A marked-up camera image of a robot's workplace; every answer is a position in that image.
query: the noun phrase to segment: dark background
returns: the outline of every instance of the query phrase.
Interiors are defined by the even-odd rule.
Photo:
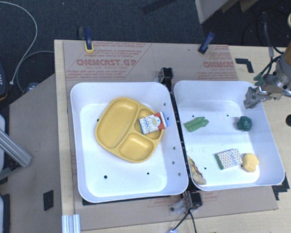
[[[194,0],[176,0],[145,13],[147,5],[162,0],[0,0],[29,11],[38,26],[30,53],[53,51],[55,39],[77,39],[79,26],[90,27],[93,40],[156,43],[203,43],[209,32],[213,44],[266,46],[261,15],[267,14],[272,44],[286,47],[291,40],[287,25],[291,0],[259,0],[242,12],[236,3],[226,13],[216,12],[200,25]],[[23,10],[0,3],[0,59],[10,82],[17,64],[35,35],[33,20]],[[26,60],[18,72],[25,89],[54,73],[53,54],[37,54]],[[16,82],[0,109],[22,96]]]

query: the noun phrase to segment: wooden table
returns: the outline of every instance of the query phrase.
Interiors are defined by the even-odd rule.
[[[60,154],[62,214],[75,213],[73,198],[72,169],[67,115],[67,96],[65,83],[63,40],[55,40],[56,92],[58,110],[58,136]],[[268,49],[265,47],[229,46],[233,59],[249,59],[255,73],[262,70],[269,62]],[[239,80],[253,82],[254,73],[248,73],[245,65],[235,64]],[[279,101],[264,103],[264,109],[280,153],[288,178],[290,189],[279,195],[278,210],[249,214],[236,214],[195,219],[199,233],[282,233],[291,232],[291,128],[285,124],[285,118],[291,114],[291,99],[283,97]],[[132,232],[167,232],[177,224],[162,222],[101,230],[84,231],[87,233],[132,233]],[[193,232],[191,220],[185,220],[179,226],[180,232]]]

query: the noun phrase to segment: blue clamp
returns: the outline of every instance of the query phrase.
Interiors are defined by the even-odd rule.
[[[93,53],[94,52],[94,44],[92,42],[92,38],[91,38],[91,31],[89,29],[89,27],[85,27],[84,28],[84,35],[85,35],[85,51],[87,53]]]
[[[206,50],[208,49],[208,45],[210,44],[210,42],[214,39],[214,33],[209,32],[206,40],[204,41],[204,43],[199,47],[198,51],[202,54],[204,54],[206,52]]]

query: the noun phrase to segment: white tray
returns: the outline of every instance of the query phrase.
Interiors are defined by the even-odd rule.
[[[248,87],[240,81],[180,81],[175,84],[181,128],[187,155],[193,159],[206,179],[206,185],[195,185],[205,191],[282,183],[285,173],[262,103],[256,108],[243,105]],[[252,120],[248,132],[237,129],[240,116]],[[183,123],[205,117],[206,127],[189,132]],[[221,170],[214,154],[238,149],[241,156],[253,153],[259,165],[255,172],[241,166]]]
[[[92,203],[183,193],[188,175],[167,88],[155,82],[79,83],[71,90],[78,188]],[[109,103],[129,97],[156,112],[162,111],[167,129],[153,155],[130,163],[107,152],[95,138],[97,120]]]

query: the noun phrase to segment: yellow plate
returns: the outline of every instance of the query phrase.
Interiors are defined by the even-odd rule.
[[[98,143],[107,151],[130,162],[143,162],[150,158],[163,134],[163,130],[142,134],[139,119],[155,112],[130,99],[114,99],[103,112],[95,128]]]

